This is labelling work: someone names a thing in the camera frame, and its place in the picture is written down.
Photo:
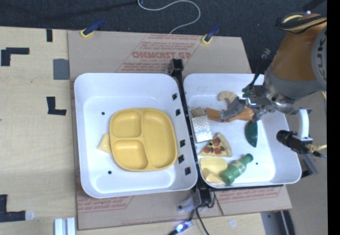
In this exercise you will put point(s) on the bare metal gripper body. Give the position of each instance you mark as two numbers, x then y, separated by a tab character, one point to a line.
261	102

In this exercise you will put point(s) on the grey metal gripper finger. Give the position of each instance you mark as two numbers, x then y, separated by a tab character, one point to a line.
237	103
229	115

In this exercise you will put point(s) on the orange carrot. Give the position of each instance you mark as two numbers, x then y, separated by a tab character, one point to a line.
212	113

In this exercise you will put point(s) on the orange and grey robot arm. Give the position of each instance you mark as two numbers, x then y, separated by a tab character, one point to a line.
295	55

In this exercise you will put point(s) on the beige croissant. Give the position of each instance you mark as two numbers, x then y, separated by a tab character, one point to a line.
225	95

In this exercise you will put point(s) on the dark green bowl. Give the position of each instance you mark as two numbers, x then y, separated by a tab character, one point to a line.
251	133

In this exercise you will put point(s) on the white patterned packet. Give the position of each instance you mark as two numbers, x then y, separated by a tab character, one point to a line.
202	129

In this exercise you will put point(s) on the small tan cracker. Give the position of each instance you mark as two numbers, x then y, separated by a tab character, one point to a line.
196	112

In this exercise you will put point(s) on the pizza slice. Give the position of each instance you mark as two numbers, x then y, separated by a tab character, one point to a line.
216	146

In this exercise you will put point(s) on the thin black rod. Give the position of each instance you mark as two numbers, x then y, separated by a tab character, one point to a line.
186	111

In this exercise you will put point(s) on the yellow round chip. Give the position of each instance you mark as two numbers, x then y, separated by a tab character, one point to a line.
212	164

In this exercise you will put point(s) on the white plastic tray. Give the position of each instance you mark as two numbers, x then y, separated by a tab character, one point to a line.
93	111
271	154

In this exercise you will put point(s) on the green bottle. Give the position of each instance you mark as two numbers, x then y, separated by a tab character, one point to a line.
235	168

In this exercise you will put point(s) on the yellow cheese wedge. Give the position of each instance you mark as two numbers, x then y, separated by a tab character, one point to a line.
213	178
104	144

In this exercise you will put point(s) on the yellow divided plate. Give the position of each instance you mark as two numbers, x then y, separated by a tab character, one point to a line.
156	133

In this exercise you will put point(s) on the brown cardboard board red print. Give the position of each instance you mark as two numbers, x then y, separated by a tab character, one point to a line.
111	53

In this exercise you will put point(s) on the black cylinder on white bracket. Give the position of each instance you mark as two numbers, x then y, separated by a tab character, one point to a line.
292	139

